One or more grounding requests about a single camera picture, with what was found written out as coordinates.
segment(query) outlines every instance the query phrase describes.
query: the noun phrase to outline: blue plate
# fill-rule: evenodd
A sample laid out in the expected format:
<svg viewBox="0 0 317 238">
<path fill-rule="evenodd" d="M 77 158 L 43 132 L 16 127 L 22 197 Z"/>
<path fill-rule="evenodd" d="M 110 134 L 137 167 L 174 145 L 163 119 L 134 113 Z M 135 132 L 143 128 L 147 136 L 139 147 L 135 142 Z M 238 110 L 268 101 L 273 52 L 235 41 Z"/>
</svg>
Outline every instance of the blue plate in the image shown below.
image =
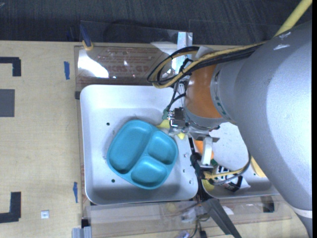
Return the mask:
<svg viewBox="0 0 317 238">
<path fill-rule="evenodd" d="M 160 187 L 178 155 L 175 141 L 141 120 L 127 122 L 113 139 L 107 163 L 112 171 L 144 189 Z"/>
</svg>

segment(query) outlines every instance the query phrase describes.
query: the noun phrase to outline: wooden table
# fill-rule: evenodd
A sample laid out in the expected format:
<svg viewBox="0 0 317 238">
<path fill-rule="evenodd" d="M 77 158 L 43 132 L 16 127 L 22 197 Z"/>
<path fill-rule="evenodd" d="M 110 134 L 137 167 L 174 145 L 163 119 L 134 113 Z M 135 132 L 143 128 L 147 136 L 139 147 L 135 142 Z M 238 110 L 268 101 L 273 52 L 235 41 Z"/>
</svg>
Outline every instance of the wooden table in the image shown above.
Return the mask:
<svg viewBox="0 0 317 238">
<path fill-rule="evenodd" d="M 11 192 L 21 192 L 22 203 L 18 222 L 0 224 L 0 238 L 66 238 L 71 237 L 72 228 L 81 224 L 80 149 L 74 98 L 76 45 L 81 44 L 0 41 L 0 57 L 19 57 L 22 72 L 20 77 L 13 77 L 12 65 L 0 63 L 0 89 L 15 89 L 14 117 L 0 117 L 0 213 L 9 212 Z M 64 62 L 69 63 L 69 80 Z M 78 186 L 78 203 L 74 182 Z M 44 210 L 50 211 L 49 218 L 41 218 Z M 236 227 L 243 237 L 307 237 L 295 214 L 290 220 Z M 218 227 L 207 231 L 210 237 L 230 237 Z"/>
</svg>

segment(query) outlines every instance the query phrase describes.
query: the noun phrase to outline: black corner marker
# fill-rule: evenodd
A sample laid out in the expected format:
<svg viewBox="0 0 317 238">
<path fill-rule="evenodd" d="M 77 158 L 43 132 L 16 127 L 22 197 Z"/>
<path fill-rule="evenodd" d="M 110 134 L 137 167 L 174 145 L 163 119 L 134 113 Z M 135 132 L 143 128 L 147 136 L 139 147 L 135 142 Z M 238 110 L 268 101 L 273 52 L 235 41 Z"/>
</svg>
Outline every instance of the black corner marker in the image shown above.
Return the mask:
<svg viewBox="0 0 317 238">
<path fill-rule="evenodd" d="M 0 57 L 0 63 L 11 63 L 12 64 L 12 76 L 21 76 L 21 59 L 16 57 Z"/>
<path fill-rule="evenodd" d="M 10 211 L 0 213 L 0 223 L 19 221 L 21 218 L 21 192 L 11 192 Z"/>
</svg>

